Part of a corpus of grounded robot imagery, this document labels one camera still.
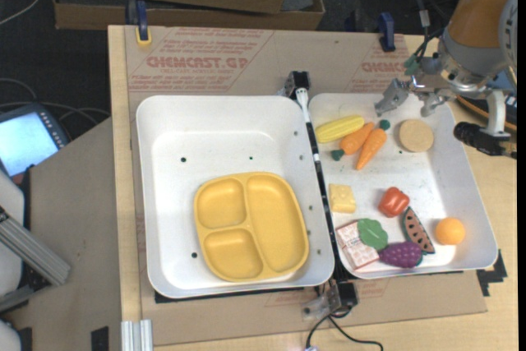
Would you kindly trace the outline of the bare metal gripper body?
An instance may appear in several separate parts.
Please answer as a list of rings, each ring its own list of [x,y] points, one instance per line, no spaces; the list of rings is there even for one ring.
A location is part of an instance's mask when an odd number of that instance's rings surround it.
[[[408,88],[421,100],[449,100],[457,95],[483,98],[494,67],[485,62],[454,58],[410,58]]]

